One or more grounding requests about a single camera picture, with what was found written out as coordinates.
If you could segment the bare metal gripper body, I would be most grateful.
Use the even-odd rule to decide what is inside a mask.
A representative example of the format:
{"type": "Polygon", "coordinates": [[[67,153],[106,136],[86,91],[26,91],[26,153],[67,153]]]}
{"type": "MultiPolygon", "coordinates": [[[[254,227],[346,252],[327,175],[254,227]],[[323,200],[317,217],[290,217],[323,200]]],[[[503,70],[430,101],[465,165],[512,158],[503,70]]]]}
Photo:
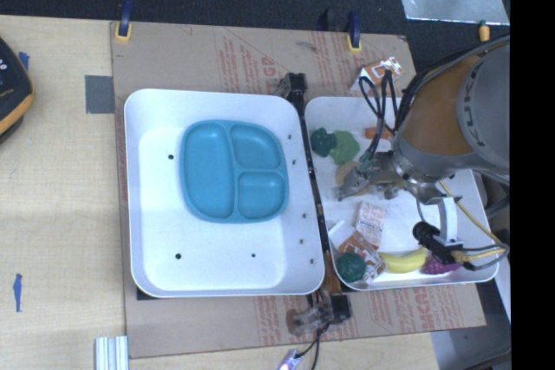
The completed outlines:
{"type": "Polygon", "coordinates": [[[370,183],[381,192],[383,185],[403,182],[404,191],[417,200],[433,200],[439,197],[438,179],[418,171],[408,160],[393,150],[377,153],[372,159],[368,175],[370,183]]]}

